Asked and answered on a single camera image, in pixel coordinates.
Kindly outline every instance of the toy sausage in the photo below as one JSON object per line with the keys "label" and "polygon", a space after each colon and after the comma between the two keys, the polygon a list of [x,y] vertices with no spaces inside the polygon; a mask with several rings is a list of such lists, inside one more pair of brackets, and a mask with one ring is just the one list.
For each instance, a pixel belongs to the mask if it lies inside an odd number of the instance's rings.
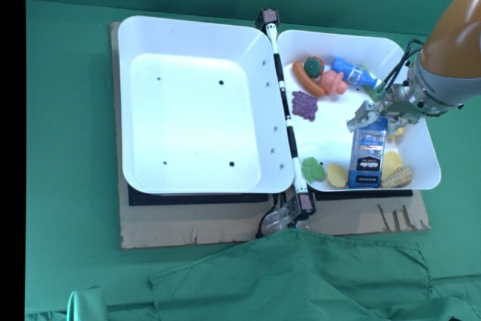
{"label": "toy sausage", "polygon": [[298,79],[301,86],[303,86],[308,93],[310,93],[312,96],[316,96],[317,98],[321,98],[325,95],[325,90],[319,84],[317,84],[312,77],[307,75],[302,62],[294,62],[292,64],[292,70],[294,71],[294,75]]}

